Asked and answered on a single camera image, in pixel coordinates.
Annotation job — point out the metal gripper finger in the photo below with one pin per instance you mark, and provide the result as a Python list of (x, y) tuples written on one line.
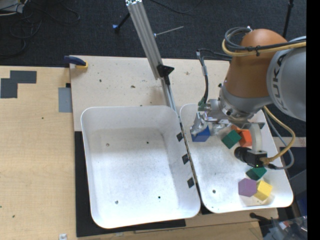
[(199, 125), (217, 129)]

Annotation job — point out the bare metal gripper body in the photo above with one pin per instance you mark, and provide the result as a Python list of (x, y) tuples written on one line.
[(220, 114)]

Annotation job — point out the blue cube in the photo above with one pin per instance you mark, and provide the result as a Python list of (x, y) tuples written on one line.
[(202, 136)]

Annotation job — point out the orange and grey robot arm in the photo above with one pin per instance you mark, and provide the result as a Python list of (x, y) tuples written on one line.
[(250, 69)]

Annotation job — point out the green cube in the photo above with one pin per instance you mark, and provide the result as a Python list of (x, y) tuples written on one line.
[(230, 139), (257, 173)]

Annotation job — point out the orange cube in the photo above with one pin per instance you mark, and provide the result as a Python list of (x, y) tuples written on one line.
[(246, 138)]

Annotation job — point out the white plastic tray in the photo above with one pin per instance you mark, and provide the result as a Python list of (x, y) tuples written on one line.
[(220, 174), (132, 169)]

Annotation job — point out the purple cube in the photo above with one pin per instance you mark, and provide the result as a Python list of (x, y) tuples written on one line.
[(247, 187)]

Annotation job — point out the yellow cube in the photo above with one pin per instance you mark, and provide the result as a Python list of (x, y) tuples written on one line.
[(263, 190)]

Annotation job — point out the pale wood board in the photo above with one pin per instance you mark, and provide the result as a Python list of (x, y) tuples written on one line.
[(117, 84)]

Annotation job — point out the black cylinder on white bracket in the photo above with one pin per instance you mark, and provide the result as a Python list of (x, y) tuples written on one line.
[(251, 156)]

